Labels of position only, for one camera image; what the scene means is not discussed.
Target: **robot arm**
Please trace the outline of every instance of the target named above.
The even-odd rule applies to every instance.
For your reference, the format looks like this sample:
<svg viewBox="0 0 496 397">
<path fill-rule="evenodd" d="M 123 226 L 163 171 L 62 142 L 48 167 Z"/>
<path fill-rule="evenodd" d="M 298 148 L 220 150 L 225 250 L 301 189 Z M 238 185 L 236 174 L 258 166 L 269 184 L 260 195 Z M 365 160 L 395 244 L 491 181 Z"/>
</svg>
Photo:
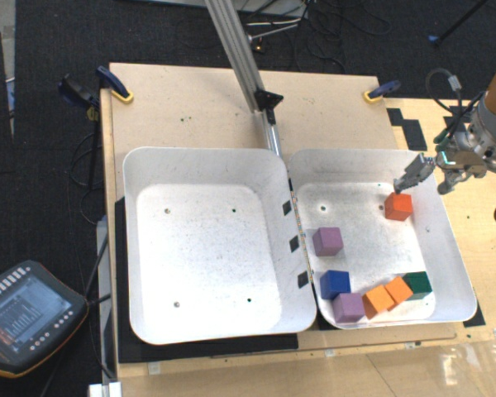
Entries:
<svg viewBox="0 0 496 397">
<path fill-rule="evenodd" d="M 470 125 L 466 131 L 458 132 L 457 126 L 466 114 Z M 496 174 L 496 75 L 487 91 L 458 113 L 451 128 L 445 129 L 434 142 L 435 157 L 418 155 L 405 169 L 406 173 L 393 182 L 397 194 L 418 185 L 436 167 L 445 174 L 445 180 L 437 187 L 439 194 L 450 193 L 456 184 L 472 176 L 483 178 L 489 170 Z"/>
</svg>

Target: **wooden platform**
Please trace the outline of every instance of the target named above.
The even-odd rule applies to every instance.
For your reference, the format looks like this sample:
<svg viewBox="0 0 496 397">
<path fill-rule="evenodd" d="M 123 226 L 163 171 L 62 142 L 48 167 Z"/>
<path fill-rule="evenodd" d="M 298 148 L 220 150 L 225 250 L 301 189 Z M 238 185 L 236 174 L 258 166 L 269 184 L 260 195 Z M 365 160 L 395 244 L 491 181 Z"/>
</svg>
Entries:
<svg viewBox="0 0 496 397">
<path fill-rule="evenodd" d="M 138 146 L 251 148 L 264 142 L 260 119 L 248 112 L 230 69 L 112 64 L 110 70 L 135 94 L 130 105 L 105 90 L 101 95 L 109 249 L 115 272 L 114 203 L 124 195 L 122 161 L 128 151 Z M 432 100 L 365 103 L 362 93 L 378 86 L 375 77 L 281 72 L 261 76 L 268 90 L 284 95 L 276 117 L 285 163 L 303 148 L 406 148 L 401 128 L 389 123 L 386 107 L 400 108 L 404 118 L 420 121 L 430 155 L 433 137 L 445 126 L 442 117 L 447 113 Z M 442 173 L 435 174 L 442 181 Z M 399 395 L 394 387 L 407 395 L 404 390 L 409 388 L 404 387 L 409 382 L 405 385 L 401 379 L 410 381 L 415 369 L 422 369 L 424 382 L 445 384 L 444 390 L 496 395 L 496 175 L 459 184 L 443 201 L 486 325 L 436 323 L 355 331 L 319 331 L 314 326 L 299 333 L 296 352 L 118 364 L 124 395 L 217 396 L 240 390 L 244 395 L 333 395 L 342 383 L 348 395 Z M 469 385 L 459 376 L 452 388 L 446 366 L 454 376 L 472 376 L 473 356 L 468 355 L 480 353 L 484 357 L 479 356 L 479 372 L 493 372 L 489 383 L 483 374 Z M 413 395 L 430 395 L 430 389 Z"/>
</svg>

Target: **cube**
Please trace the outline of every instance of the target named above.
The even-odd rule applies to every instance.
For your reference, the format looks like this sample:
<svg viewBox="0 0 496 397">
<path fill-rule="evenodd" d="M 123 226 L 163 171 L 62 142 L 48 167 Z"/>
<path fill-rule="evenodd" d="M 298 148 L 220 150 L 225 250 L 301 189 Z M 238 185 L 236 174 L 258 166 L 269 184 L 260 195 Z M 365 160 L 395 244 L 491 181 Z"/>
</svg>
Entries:
<svg viewBox="0 0 496 397">
<path fill-rule="evenodd" d="M 395 304 L 383 285 L 378 285 L 365 293 L 362 296 L 362 301 L 364 302 L 365 316 L 368 319 L 372 319 Z"/>
<path fill-rule="evenodd" d="M 336 256 L 344 248 L 340 228 L 321 227 L 312 236 L 316 256 Z"/>
<path fill-rule="evenodd" d="M 432 292 L 432 286 L 426 272 L 410 272 L 403 276 L 404 282 L 412 289 L 413 296 L 408 300 L 424 299 Z"/>
<path fill-rule="evenodd" d="M 343 270 L 328 270 L 320 278 L 322 299 L 333 300 L 339 293 L 351 292 L 349 272 Z"/>
<path fill-rule="evenodd" d="M 339 293 L 332 300 L 336 323 L 356 323 L 365 316 L 364 302 L 360 293 Z"/>
<path fill-rule="evenodd" d="M 408 300 L 413 296 L 412 289 L 406 284 L 402 277 L 397 276 L 393 280 L 389 281 L 386 285 L 386 291 L 388 291 L 389 295 L 395 302 L 395 304 L 388 308 L 388 310 L 395 309 L 396 306 L 401 304 L 403 301 Z"/>
<path fill-rule="evenodd" d="M 384 201 L 384 214 L 386 219 L 405 221 L 412 213 L 412 196 L 409 194 L 391 193 Z"/>
</svg>

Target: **purple cube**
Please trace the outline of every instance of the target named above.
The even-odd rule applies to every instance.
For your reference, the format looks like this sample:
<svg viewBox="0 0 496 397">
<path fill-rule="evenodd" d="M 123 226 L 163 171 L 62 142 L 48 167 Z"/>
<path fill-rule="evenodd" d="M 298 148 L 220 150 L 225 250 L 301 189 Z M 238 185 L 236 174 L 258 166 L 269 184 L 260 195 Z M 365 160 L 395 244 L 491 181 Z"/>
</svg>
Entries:
<svg viewBox="0 0 496 397">
<path fill-rule="evenodd" d="M 365 316 L 364 302 L 360 293 L 340 293 L 332 300 L 336 323 L 355 323 Z"/>
<path fill-rule="evenodd" d="M 336 256 L 344 248 L 341 240 L 340 228 L 321 227 L 312 236 L 316 256 Z"/>
</svg>

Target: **blue cube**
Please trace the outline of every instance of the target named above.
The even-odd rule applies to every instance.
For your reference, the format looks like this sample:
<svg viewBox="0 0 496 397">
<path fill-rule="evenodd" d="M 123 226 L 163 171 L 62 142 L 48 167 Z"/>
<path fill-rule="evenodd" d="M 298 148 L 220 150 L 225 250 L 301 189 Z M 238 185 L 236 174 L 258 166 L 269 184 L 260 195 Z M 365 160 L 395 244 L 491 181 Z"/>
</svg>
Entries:
<svg viewBox="0 0 496 397">
<path fill-rule="evenodd" d="M 349 272 L 343 270 L 328 270 L 320 278 L 322 299 L 333 300 L 339 293 L 351 292 Z"/>
</svg>

